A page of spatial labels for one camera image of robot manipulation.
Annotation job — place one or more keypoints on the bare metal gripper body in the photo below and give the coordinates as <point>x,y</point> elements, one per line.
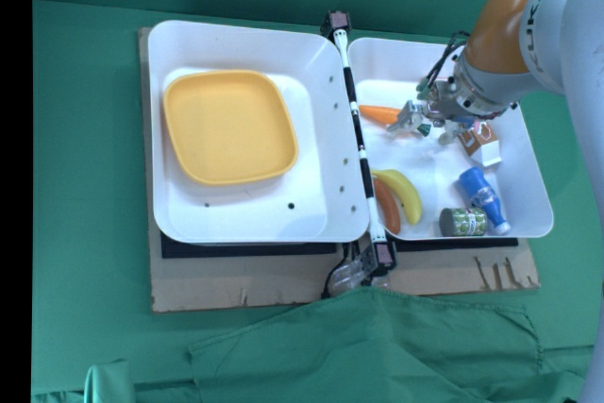
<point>448,104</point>

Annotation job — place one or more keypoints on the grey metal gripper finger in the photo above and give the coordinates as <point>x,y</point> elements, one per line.
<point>409,113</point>
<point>450,132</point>

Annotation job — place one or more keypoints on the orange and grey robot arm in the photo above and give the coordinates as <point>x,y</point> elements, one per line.
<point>547,38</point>

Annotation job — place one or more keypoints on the orange carrot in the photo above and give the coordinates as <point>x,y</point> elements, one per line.
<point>377,113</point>

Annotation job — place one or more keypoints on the white plastic tray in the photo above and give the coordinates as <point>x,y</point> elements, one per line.
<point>311,75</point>
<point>434,160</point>

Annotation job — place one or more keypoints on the brown and white carton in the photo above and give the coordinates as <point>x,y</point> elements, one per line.
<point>488,152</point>

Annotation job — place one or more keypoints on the black and white thin rod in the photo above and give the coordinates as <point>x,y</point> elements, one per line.
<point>352,94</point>

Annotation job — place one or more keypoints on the blue bottle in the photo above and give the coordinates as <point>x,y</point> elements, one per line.
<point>481,191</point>

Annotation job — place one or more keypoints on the yellow banana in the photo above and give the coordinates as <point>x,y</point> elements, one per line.
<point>409,196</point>

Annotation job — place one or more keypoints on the green can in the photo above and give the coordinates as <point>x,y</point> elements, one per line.
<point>464,222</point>

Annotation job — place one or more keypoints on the orange sausage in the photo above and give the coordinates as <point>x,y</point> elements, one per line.
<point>389,207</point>

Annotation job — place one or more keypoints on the yellow plate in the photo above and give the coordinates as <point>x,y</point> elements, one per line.
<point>229,127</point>

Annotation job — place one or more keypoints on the green cloth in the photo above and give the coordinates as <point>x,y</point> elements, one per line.
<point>377,344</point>

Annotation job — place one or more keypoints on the brown cardboard board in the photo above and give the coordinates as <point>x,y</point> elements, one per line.
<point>245,276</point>

